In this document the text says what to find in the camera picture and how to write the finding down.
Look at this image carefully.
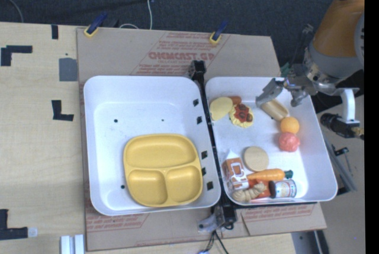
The pale yellow crisp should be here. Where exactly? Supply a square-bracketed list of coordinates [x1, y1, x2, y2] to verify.
[209, 96, 235, 122]

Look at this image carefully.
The yellow pizza slice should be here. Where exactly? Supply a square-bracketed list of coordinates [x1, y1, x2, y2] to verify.
[228, 103, 255, 129]

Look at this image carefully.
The pink ball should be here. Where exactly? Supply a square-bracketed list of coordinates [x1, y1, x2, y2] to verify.
[278, 131, 301, 153]

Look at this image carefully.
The orange and white carton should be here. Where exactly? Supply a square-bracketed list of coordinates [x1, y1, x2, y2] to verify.
[221, 149, 250, 192]

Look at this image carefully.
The orange ball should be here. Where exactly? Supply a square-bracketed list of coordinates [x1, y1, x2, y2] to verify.
[280, 116, 300, 135]

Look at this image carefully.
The brown cardboard board, red print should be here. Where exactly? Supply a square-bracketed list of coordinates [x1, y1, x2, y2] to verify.
[76, 27, 328, 252]

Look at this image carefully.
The thin black rod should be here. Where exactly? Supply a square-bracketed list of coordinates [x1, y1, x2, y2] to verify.
[195, 69, 230, 209]

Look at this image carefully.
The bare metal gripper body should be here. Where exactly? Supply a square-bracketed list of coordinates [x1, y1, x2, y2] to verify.
[283, 59, 339, 96]

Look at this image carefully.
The tan hot dog bun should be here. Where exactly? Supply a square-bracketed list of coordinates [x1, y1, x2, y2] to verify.
[260, 98, 290, 122]

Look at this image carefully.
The small can, black lid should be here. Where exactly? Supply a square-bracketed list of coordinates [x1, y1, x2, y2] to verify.
[268, 179, 298, 200]

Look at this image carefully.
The black block with wires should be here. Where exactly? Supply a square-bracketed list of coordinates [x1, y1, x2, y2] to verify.
[219, 204, 238, 226]
[188, 59, 207, 82]

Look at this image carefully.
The tan round biscuit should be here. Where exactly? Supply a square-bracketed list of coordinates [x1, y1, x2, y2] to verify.
[243, 146, 270, 173]

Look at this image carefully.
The yellow divided plate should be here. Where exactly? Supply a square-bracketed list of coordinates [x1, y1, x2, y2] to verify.
[123, 133, 204, 208]

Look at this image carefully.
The white plastic tray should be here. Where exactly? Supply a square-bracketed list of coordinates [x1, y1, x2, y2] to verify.
[204, 76, 339, 207]
[83, 75, 223, 217]

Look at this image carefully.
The orange carrot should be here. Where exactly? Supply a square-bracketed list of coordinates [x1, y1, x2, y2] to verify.
[246, 168, 294, 183]

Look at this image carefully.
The black cylinder on white bracket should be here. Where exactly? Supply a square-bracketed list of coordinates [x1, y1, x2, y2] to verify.
[319, 88, 364, 140]

